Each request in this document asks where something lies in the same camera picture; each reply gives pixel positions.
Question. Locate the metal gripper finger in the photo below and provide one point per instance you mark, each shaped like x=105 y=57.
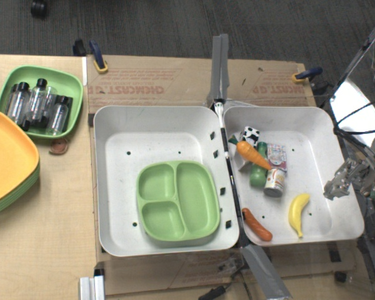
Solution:
x=330 y=192
x=344 y=190

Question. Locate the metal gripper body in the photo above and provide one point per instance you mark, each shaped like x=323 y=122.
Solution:
x=350 y=172

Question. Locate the white plastic tray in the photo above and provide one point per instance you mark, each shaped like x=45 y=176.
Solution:
x=118 y=180
x=315 y=167

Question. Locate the yellow banana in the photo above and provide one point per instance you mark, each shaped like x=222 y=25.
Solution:
x=295 y=214

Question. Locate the small white can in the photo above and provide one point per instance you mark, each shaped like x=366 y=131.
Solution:
x=274 y=183

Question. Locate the pink and white packet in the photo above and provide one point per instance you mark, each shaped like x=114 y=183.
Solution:
x=277 y=157

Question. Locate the green bottle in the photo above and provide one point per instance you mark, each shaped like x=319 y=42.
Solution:
x=257 y=177

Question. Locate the orange sausage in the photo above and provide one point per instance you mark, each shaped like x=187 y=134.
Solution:
x=257 y=226

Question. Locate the orange carrot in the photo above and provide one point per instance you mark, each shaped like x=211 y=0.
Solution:
x=252 y=155

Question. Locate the cow print carton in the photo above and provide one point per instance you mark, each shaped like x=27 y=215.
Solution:
x=250 y=134

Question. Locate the green divided plate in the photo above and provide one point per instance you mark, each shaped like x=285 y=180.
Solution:
x=190 y=192

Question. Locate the brown cardboard board red print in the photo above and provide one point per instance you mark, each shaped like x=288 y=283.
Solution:
x=187 y=80

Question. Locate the clear plastic bottle black cap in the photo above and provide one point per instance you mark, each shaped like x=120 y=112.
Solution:
x=57 y=119
x=37 y=100
x=51 y=94
x=18 y=105
x=25 y=125

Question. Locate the yellow plate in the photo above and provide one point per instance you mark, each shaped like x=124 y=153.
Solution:
x=9 y=155

